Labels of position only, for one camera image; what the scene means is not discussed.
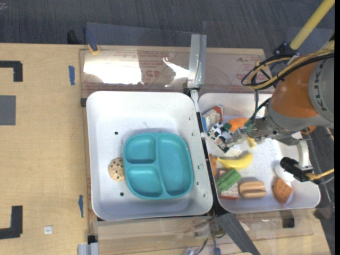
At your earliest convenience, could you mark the black and white cow carton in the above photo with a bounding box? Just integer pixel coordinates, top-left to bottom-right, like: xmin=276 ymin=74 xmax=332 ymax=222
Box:
xmin=206 ymin=121 xmax=235 ymax=154

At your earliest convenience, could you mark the tan chocolate chip biscuit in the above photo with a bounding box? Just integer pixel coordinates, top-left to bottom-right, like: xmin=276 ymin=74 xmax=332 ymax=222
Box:
xmin=107 ymin=157 xmax=126 ymax=183

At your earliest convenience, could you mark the orange waffle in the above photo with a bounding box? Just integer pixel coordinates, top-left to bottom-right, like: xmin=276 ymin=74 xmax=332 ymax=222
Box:
xmin=272 ymin=177 xmax=294 ymax=204

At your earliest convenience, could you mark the black cylinder on white bracket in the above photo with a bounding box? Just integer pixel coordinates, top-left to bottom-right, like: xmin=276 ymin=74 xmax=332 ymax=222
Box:
xmin=279 ymin=139 xmax=315 ymax=183

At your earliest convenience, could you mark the orange carrot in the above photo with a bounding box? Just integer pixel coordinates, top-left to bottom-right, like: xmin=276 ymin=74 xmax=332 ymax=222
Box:
xmin=223 ymin=117 xmax=249 ymax=133

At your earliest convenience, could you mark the sausage in bread bun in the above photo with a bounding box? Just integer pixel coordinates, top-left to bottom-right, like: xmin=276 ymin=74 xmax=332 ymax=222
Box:
xmin=237 ymin=180 xmax=267 ymax=199

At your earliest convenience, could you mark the orange and white carton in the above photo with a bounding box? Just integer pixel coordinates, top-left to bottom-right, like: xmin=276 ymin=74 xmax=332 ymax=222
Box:
xmin=201 ymin=104 xmax=224 ymax=133

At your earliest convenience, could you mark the yellow banana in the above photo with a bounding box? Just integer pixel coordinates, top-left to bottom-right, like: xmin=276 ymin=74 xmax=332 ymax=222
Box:
xmin=216 ymin=151 xmax=254 ymax=171

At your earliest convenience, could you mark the white plastic tray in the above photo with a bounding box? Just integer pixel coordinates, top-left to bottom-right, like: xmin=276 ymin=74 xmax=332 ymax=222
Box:
xmin=198 ymin=92 xmax=321 ymax=214
xmin=85 ymin=90 xmax=214 ymax=221

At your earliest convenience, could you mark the orange pizza slice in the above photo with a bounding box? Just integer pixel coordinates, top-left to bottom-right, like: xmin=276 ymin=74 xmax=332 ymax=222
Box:
xmin=208 ymin=153 xmax=218 ymax=178

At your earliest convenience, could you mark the green asparagus bundle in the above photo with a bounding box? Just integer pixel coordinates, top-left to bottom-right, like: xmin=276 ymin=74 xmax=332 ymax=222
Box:
xmin=216 ymin=167 xmax=243 ymax=192

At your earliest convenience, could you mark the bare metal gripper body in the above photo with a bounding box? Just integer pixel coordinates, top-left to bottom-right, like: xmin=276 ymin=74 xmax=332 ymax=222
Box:
xmin=240 ymin=117 xmax=282 ymax=143

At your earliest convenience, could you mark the blue divided plate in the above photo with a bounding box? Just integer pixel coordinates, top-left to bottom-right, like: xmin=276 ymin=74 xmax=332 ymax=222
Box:
xmin=122 ymin=132 xmax=195 ymax=200

